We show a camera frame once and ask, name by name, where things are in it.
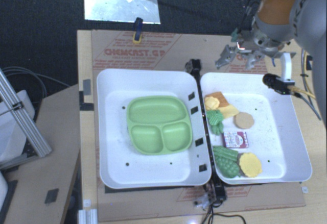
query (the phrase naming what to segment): pink carton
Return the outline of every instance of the pink carton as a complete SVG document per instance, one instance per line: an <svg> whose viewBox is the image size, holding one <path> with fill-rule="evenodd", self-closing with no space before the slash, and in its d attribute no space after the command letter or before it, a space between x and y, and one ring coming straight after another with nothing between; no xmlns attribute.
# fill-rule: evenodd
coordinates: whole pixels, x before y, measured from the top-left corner
<svg viewBox="0 0 327 224"><path fill-rule="evenodd" d="M226 148L248 148L249 143L247 141L245 132L224 132L224 146Z"/></svg>

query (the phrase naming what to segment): green plate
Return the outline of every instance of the green plate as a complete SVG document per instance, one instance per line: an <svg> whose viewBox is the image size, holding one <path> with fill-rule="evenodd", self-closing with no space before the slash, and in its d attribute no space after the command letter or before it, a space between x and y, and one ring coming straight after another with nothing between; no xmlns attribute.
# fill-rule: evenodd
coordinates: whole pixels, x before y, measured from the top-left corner
<svg viewBox="0 0 327 224"><path fill-rule="evenodd" d="M188 110L173 96L132 100L127 107L127 125L134 147L146 155L181 152L192 143Z"/></svg>

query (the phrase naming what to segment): toy food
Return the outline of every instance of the toy food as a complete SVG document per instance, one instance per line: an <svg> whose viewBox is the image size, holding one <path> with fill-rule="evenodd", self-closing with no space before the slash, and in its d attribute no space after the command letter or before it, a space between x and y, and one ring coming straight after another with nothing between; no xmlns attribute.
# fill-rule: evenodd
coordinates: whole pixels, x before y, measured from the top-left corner
<svg viewBox="0 0 327 224"><path fill-rule="evenodd" d="M244 175L250 178L262 172L261 161L253 153L243 153L239 159L239 166Z"/></svg>
<svg viewBox="0 0 327 224"><path fill-rule="evenodd" d="M241 129L249 129L254 124L254 119L251 114L240 112L235 116L235 124Z"/></svg>
<svg viewBox="0 0 327 224"><path fill-rule="evenodd" d="M226 107L229 104L225 96L221 93L221 91L208 94L206 97L210 97L210 96L217 98L219 100L220 102L219 107Z"/></svg>
<svg viewBox="0 0 327 224"><path fill-rule="evenodd" d="M219 110L209 110L206 112L206 117L208 118L211 130L214 134L220 135L224 130L224 125L222 123L224 116Z"/></svg>
<svg viewBox="0 0 327 224"><path fill-rule="evenodd" d="M225 119L240 113L240 111L236 109L232 104L228 104L228 106L222 108L219 107L218 110L224 115Z"/></svg>
<svg viewBox="0 0 327 224"><path fill-rule="evenodd" d="M219 100L212 96L204 98L205 109L208 110L217 110L219 107Z"/></svg>
<svg viewBox="0 0 327 224"><path fill-rule="evenodd" d="M248 148L246 132L223 132L224 146L226 148Z"/></svg>
<svg viewBox="0 0 327 224"><path fill-rule="evenodd" d="M234 178L240 174L240 167L237 165L238 152L227 149L223 146L213 146L216 164L222 175L226 178Z"/></svg>

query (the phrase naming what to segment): metal frame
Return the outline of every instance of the metal frame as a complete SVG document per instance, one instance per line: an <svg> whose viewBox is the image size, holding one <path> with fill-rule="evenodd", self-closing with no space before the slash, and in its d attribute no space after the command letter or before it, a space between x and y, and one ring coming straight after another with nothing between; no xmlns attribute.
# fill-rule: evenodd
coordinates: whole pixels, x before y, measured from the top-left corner
<svg viewBox="0 0 327 224"><path fill-rule="evenodd" d="M5 103L8 108L7 112L10 112L14 119L17 121L18 125L26 135L29 143L33 147L35 153L39 157L45 157L49 154L52 149L48 142L43 138L40 131L35 125L35 122L28 115L26 109L24 108L22 102L16 95L15 90L7 80L5 74L0 69L0 98ZM27 156L18 156L8 162L0 164L0 169L8 168L17 164L22 164L24 162L30 161L31 158Z"/></svg>

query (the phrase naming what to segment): black carpet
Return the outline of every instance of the black carpet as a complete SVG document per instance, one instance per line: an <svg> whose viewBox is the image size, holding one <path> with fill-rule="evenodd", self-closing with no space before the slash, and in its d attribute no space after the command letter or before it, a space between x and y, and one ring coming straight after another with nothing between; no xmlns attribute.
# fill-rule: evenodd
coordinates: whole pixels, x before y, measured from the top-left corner
<svg viewBox="0 0 327 224"><path fill-rule="evenodd" d="M228 35L239 24L246 0L158 0L161 24L144 31ZM0 0L0 67L22 66L70 85L77 83L80 29L131 30L130 23L84 20L84 0ZM33 101L37 82L10 78ZM46 82L48 94L62 88Z"/></svg>

